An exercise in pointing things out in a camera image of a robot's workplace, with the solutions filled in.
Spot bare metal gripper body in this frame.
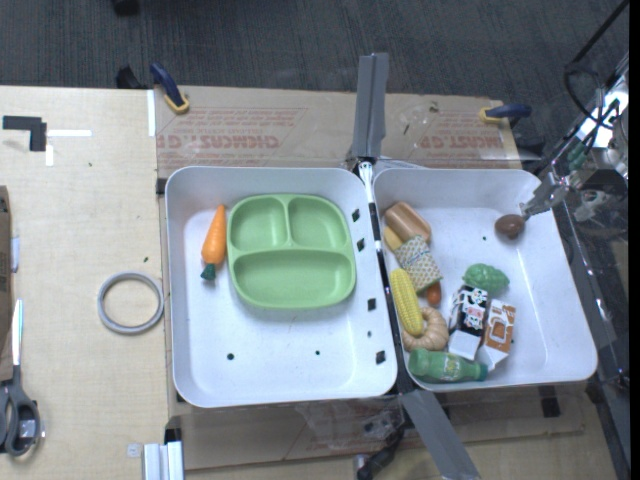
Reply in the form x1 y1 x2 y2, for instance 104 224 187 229
552 75 630 189

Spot brown round potato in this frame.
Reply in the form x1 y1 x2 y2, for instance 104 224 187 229
494 213 526 241

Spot green lettuce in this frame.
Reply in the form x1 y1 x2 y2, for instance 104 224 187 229
462 262 511 299

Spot white plastic tray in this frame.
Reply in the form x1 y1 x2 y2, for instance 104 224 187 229
372 167 599 393
163 165 399 409

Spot tan hot dog bun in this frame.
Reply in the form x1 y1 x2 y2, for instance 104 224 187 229
383 201 433 244

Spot yellow patterned packet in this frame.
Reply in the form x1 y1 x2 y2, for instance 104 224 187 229
383 226 444 293

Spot cow print milk carton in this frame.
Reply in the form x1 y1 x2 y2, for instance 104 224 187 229
447 285 489 362

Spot orange and white carton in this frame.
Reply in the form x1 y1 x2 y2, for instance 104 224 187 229
477 298 517 372

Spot tan doughnut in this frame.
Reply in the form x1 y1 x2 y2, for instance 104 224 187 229
401 306 450 353

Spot yellow corn cob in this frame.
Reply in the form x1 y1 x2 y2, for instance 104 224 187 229
389 267 425 338

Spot green plastic bottle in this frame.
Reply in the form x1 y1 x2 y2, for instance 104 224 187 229
407 348 489 385

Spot brown cardboard board red print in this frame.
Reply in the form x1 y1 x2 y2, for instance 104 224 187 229
153 85 586 472

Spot green divided plate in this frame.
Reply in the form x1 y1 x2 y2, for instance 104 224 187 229
226 193 358 311

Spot orange carrot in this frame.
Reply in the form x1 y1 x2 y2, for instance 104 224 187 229
200 204 229 282

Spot grey tape roll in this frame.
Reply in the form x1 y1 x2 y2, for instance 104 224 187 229
97 271 165 336

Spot grey handled scissors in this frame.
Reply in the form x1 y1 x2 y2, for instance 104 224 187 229
0 297 42 458

